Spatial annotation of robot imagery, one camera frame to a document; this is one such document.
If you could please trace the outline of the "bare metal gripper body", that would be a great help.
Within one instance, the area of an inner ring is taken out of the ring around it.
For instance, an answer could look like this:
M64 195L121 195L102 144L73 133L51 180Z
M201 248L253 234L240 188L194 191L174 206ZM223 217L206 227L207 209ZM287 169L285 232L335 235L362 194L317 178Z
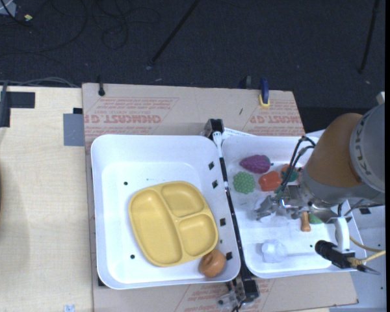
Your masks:
M308 212L315 202L315 197L300 185L278 187L273 195L275 212L288 219L299 219L303 212Z

